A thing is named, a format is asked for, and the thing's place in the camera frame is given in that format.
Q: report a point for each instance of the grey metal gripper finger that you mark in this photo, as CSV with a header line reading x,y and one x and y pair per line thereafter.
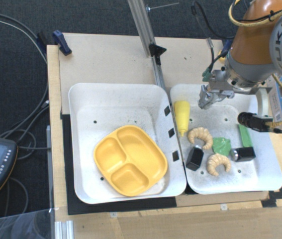
x,y
211,101
203,97

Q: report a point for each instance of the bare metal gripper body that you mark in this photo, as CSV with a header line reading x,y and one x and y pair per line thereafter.
x,y
220,84

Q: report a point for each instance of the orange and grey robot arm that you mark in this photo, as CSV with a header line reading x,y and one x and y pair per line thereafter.
x,y
255,46

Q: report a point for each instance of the yellow squeeze bottle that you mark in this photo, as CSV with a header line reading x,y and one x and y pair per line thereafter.
x,y
182,113

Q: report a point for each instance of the beige toy croissant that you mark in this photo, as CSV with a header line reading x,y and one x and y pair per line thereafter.
x,y
204,134
217,161

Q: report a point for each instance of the green crumpled packet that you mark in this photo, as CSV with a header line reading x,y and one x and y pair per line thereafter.
x,y
221,146

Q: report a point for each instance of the green flat bar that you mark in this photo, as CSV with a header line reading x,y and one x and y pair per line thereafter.
x,y
245,136

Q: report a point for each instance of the black box with silver cap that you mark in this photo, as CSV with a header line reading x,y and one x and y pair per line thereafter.
x,y
194,158

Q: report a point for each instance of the black bottle with silver cap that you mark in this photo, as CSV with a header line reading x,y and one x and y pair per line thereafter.
x,y
245,154

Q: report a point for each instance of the white plastic tray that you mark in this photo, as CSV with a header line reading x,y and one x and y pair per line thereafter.
x,y
255,173
130,101

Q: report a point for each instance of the yellow divided plate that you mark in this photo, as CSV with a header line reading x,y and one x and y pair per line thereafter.
x,y
130,160

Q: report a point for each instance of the pale wood board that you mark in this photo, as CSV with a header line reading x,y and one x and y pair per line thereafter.
x,y
111,63

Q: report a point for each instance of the black cylinder on white bracket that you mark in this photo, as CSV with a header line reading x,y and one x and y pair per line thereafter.
x,y
253,122

